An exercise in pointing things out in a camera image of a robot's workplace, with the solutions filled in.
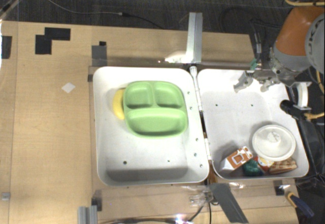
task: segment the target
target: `wooden table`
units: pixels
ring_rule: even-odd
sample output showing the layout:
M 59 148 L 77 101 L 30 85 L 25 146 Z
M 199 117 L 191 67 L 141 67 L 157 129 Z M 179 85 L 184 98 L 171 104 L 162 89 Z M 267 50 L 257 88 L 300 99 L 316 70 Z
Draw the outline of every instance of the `wooden table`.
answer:
M 71 39 L 52 41 L 52 55 L 35 55 L 35 35 L 43 35 L 45 27 L 70 28 Z M 91 163 L 87 82 L 92 45 L 106 42 L 111 60 L 163 61 L 172 52 L 186 49 L 187 32 L 3 22 L 2 34 L 12 36 L 13 42 L 12 56 L 3 60 L 0 70 L 0 192 L 11 193 L 9 201 L 0 201 L 0 223 L 77 223 L 78 207 L 90 205 L 96 173 Z M 246 66 L 252 55 L 247 35 L 203 33 L 203 61 Z M 75 89 L 66 93 L 62 87 L 69 82 Z M 292 179 L 283 184 L 297 193 Z M 250 223 L 298 222 L 285 197 L 275 196 L 273 182 L 242 185 L 233 193 Z M 166 205 L 186 194 L 183 187 L 174 188 L 171 192 L 154 188 L 152 205 L 146 202 L 150 187 L 104 190 L 105 203 L 115 207 L 99 217 L 174 214 L 173 203 Z M 197 210 L 189 206 L 186 196 L 183 199 L 186 202 L 175 203 L 183 204 L 184 213 Z M 213 223 L 228 223 L 219 206 L 212 210 Z M 196 223 L 208 223 L 207 209 Z

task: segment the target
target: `white lid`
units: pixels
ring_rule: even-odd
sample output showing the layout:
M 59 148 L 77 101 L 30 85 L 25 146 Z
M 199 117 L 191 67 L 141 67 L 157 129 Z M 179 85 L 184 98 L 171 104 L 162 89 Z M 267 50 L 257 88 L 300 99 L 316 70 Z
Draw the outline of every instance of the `white lid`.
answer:
M 279 162 L 288 159 L 295 151 L 296 140 L 286 128 L 265 125 L 253 135 L 253 149 L 262 158 Z

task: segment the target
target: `dark green object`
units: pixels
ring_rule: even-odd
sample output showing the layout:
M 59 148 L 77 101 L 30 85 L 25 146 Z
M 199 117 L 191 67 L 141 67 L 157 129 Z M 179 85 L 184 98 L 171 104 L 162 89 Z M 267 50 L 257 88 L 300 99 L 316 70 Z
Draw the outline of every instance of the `dark green object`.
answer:
M 258 163 L 254 160 L 249 160 L 243 165 L 245 176 L 262 176 L 263 171 L 259 168 Z
M 125 122 L 139 137 L 171 137 L 188 126 L 182 91 L 164 81 L 137 81 L 129 84 L 123 96 Z

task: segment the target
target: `white diamond sticker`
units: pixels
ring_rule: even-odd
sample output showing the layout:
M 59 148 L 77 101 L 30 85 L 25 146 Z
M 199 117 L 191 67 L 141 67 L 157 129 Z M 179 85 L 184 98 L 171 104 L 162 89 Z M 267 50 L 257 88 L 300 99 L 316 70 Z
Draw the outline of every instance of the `white diamond sticker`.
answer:
M 62 89 L 66 92 L 66 93 L 70 93 L 76 86 L 73 85 L 71 82 L 67 83 L 66 85 L 64 85 L 62 87 Z

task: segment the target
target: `divided green plate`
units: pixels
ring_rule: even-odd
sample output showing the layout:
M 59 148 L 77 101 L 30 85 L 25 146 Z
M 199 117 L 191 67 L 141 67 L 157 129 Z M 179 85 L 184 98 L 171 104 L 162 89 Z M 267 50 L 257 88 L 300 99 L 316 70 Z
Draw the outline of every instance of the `divided green plate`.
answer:
M 188 126 L 182 91 L 164 81 L 130 83 L 123 96 L 125 122 L 139 137 L 171 137 Z

